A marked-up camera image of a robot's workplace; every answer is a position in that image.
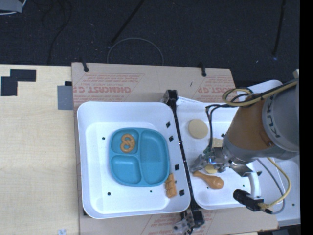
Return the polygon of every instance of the light wood surface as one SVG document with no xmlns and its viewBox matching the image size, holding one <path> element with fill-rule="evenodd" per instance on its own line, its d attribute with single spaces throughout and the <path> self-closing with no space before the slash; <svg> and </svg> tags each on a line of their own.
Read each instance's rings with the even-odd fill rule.
<svg viewBox="0 0 313 235">
<path fill-rule="evenodd" d="M 74 116 L 57 105 L 71 67 L 0 65 L 0 76 L 10 69 L 37 80 L 0 96 L 0 234 L 79 234 Z"/>
</svg>

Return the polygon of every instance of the blue object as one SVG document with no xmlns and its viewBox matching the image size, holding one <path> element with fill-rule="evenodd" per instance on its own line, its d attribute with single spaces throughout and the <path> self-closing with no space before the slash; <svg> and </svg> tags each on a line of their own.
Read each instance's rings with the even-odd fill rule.
<svg viewBox="0 0 313 235">
<path fill-rule="evenodd" d="M 135 146 L 129 149 L 122 137 L 130 134 Z M 110 170 L 114 179 L 127 186 L 158 186 L 167 179 L 170 161 L 166 140 L 161 133 L 147 128 L 123 128 L 110 139 Z"/>
</svg>

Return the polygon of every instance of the white cable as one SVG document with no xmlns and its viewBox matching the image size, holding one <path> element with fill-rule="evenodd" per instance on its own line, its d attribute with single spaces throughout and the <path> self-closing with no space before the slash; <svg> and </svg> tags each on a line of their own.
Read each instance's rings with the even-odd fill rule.
<svg viewBox="0 0 313 235">
<path fill-rule="evenodd" d="M 28 0 L 24 0 L 23 4 L 22 4 L 22 8 L 24 7 L 24 5 L 26 4 Z M 15 14 L 16 11 L 11 11 L 11 12 L 5 12 L 5 13 L 0 13 L 0 16 L 4 16 L 4 15 L 13 15 Z"/>
</svg>

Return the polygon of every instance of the blue plate compartment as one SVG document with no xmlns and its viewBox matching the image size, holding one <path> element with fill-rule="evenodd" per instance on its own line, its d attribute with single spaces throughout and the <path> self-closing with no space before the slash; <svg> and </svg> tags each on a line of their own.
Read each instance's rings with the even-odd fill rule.
<svg viewBox="0 0 313 235">
<path fill-rule="evenodd" d="M 121 150 L 122 136 L 131 134 L 135 140 L 133 150 Z M 147 128 L 123 128 L 110 139 L 110 170 L 114 179 L 128 186 L 158 186 L 170 171 L 168 147 L 161 133 Z"/>
</svg>

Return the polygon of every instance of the gray cable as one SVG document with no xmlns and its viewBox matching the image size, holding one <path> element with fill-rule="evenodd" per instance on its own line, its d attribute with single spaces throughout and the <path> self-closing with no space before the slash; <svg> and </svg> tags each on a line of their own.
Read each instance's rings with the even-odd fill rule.
<svg viewBox="0 0 313 235">
<path fill-rule="evenodd" d="M 277 180 L 275 179 L 274 175 L 271 173 L 271 171 L 266 167 L 266 165 L 260 160 L 260 159 L 257 159 L 257 161 L 265 168 L 266 171 L 268 171 L 268 173 L 270 174 L 270 176 L 272 177 L 272 179 L 274 180 L 274 182 L 276 183 L 279 191 L 280 191 L 280 194 L 284 195 L 283 191 L 281 190 Z M 283 206 L 281 207 L 280 210 L 278 211 L 273 211 L 271 214 L 279 214 L 283 211 L 283 209 L 285 208 L 285 205 L 286 205 L 286 202 L 285 202 L 285 199 L 283 199 Z"/>
<path fill-rule="evenodd" d="M 125 38 L 125 39 L 123 39 L 123 40 L 121 40 L 121 41 L 118 41 L 116 44 L 114 44 L 114 45 L 110 48 L 110 50 L 109 50 L 109 52 L 108 52 L 107 63 L 109 63 L 110 53 L 111 53 L 111 51 L 113 50 L 113 48 L 114 48 L 115 46 L 117 46 L 119 43 L 121 43 L 121 42 L 123 42 L 123 41 L 126 41 L 126 40 L 142 40 L 142 41 L 146 41 L 146 42 L 152 44 L 152 45 L 159 51 L 159 53 L 160 53 L 160 55 L 161 55 L 161 58 L 162 58 L 162 66 L 164 65 L 164 57 L 163 57 L 163 54 L 162 54 L 161 50 L 160 50 L 154 43 L 150 42 L 149 40 L 146 40 L 146 39 L 143 39 L 143 38 L 139 38 L 139 37 Z"/>
</svg>

